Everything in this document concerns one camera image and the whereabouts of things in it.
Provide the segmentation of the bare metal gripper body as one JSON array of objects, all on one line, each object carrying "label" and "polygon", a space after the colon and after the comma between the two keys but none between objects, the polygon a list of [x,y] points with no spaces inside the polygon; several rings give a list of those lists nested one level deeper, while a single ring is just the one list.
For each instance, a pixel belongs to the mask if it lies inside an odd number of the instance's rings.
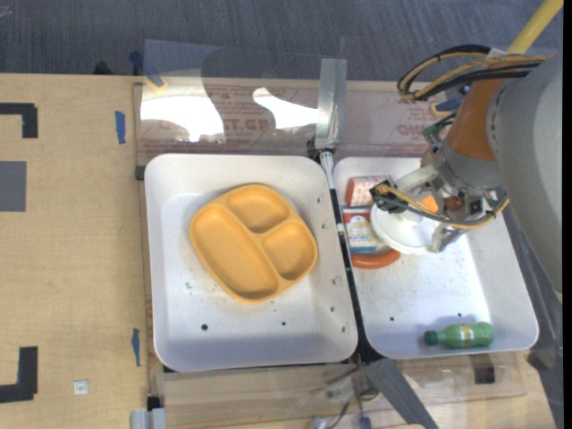
[{"label": "bare metal gripper body", "polygon": [[501,195],[495,188],[471,185],[436,173],[430,189],[437,204],[434,221],[448,225],[485,225],[501,214]]}]

